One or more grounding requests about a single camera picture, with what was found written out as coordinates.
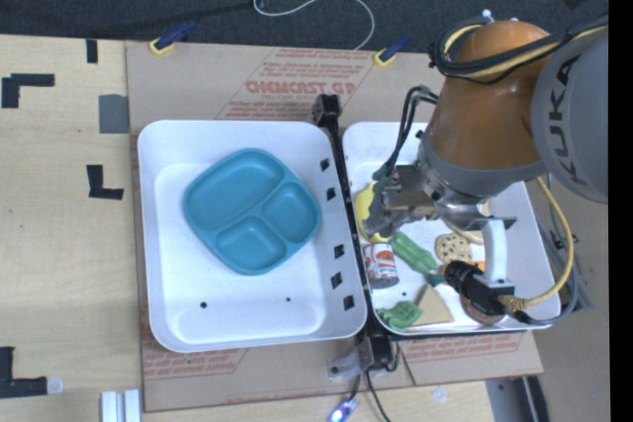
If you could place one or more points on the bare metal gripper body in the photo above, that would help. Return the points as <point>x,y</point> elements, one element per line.
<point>413,195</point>

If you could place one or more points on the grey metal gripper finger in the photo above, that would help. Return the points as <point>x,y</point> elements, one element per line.
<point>381,222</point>

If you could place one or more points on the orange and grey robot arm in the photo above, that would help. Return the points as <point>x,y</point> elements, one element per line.
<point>489,123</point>

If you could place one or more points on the yellow banana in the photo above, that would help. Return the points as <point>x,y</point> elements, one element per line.
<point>363,202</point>

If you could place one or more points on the red and white small can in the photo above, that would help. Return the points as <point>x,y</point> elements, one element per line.
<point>382,266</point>

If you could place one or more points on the green pea pod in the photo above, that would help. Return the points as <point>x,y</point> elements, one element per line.
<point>413,253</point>

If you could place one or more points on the thin black rod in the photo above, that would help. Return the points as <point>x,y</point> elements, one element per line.
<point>346,193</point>

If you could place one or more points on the tan chocolate chip biscuit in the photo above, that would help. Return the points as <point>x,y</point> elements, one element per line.
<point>452,248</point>

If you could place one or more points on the green lettuce leaf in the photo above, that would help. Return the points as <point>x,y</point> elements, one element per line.
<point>399,314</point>

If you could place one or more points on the white plastic tray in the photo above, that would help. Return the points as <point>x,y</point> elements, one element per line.
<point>237,311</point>
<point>524,237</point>

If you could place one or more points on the brown doughnut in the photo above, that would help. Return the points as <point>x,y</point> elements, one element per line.
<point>472,310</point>

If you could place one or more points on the blue divided plate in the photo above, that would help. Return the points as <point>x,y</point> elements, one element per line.
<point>247,207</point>

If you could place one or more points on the brown cardboard board red print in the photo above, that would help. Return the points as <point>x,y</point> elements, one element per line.
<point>198,79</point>

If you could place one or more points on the black cylinder on white bracket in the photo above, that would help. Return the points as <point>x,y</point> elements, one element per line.
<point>494,252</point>

